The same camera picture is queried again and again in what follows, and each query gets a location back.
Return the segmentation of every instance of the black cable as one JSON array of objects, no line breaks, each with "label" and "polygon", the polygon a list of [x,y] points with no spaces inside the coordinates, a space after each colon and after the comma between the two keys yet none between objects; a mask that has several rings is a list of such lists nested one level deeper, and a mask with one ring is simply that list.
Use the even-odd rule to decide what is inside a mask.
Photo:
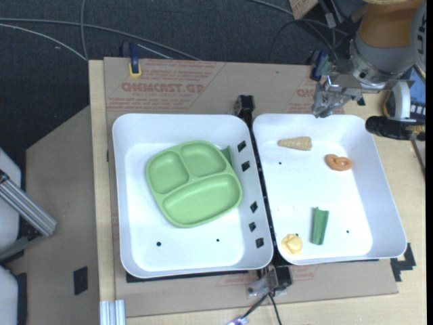
[{"label": "black cable", "polygon": [[353,22],[352,18],[348,17],[341,9],[340,4],[338,3],[338,0],[330,0],[332,3],[332,7],[334,8],[334,13],[338,20],[340,20],[340,16],[343,18],[343,20],[347,21],[352,26],[355,25],[355,22]]},{"label": "black cable", "polygon": [[335,33],[335,29],[336,29],[336,21],[334,19],[334,15],[331,14],[331,12],[329,11],[329,9],[327,8],[325,2],[323,0],[317,0],[319,2],[320,7],[323,10],[323,13],[325,14],[327,23],[329,28],[332,30],[332,45],[329,47],[330,48],[330,60],[333,61],[335,58],[335,48],[336,48],[336,33]]},{"label": "black cable", "polygon": [[281,318],[279,317],[279,313],[278,313],[278,308],[277,308],[277,304],[275,303],[272,293],[270,292],[269,294],[266,294],[265,296],[263,296],[260,300],[258,300],[241,318],[246,318],[248,317],[253,311],[255,311],[257,309],[257,307],[259,305],[261,305],[263,303],[263,301],[269,297],[271,299],[271,302],[273,304],[273,309],[275,311],[275,315],[277,316],[277,320],[278,320],[278,324],[282,325],[281,323]]},{"label": "black cable", "polygon": [[[278,37],[279,37],[279,35],[283,32],[283,30],[285,29],[285,28],[287,28],[289,25],[291,25],[291,24],[295,24],[295,23],[301,23],[301,22],[304,22],[304,23],[315,23],[316,21],[315,20],[309,20],[309,19],[297,19],[297,20],[290,20],[289,22],[287,22],[287,23],[285,23],[278,31],[277,31],[277,33],[275,34],[275,36],[273,37],[273,40],[272,40],[272,43],[271,43],[271,46],[269,47],[269,52],[268,52],[268,62],[270,62],[271,61],[271,55],[272,55],[272,51],[273,51],[273,47],[274,47],[274,45],[275,45],[275,42],[277,42],[277,40],[278,40]],[[335,33],[336,32],[339,32],[339,33],[342,33],[345,37],[347,37],[348,36],[348,34],[346,34],[345,32],[342,32],[342,31],[340,31],[340,30],[338,30],[338,29],[336,29],[336,28],[332,28],[331,29],[331,32],[332,32],[332,38],[333,38],[333,44],[335,43]],[[335,49],[336,49],[336,46],[335,46],[335,44],[334,45],[330,45],[328,42],[325,42],[326,44],[327,44],[327,46],[328,46],[328,48],[329,48],[329,50],[332,52],[332,54],[335,56]]]},{"label": "black cable", "polygon": [[268,295],[269,295],[269,298],[270,298],[271,301],[272,301],[273,309],[275,310],[275,315],[277,316],[278,324],[279,324],[279,325],[283,325],[283,323],[281,322],[281,319],[279,318],[277,305],[275,304],[275,301],[273,300],[273,296],[272,296],[271,293],[269,293]]},{"label": "black cable", "polygon": [[258,300],[241,318],[248,317],[256,308],[263,303],[263,301],[268,297],[268,294],[263,296],[260,300]]}]

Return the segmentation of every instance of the green divided plate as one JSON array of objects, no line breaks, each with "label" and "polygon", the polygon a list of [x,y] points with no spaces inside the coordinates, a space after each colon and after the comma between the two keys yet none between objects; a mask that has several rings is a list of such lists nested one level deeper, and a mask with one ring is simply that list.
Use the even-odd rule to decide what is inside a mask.
[{"label": "green divided plate", "polygon": [[215,220],[239,205],[242,187],[227,155],[206,141],[185,142],[157,153],[146,178],[164,216],[192,228]]}]

